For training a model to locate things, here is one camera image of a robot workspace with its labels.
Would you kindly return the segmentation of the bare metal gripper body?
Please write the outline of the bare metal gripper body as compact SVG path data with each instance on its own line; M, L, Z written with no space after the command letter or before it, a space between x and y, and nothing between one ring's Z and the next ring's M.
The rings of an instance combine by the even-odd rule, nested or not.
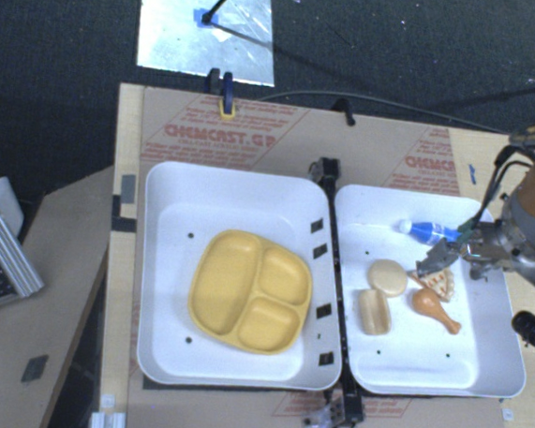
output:
M470 265L472 280L487 279L490 272L512 272L513 245L503 233L500 219L483 222L470 218L459 227L461 258Z

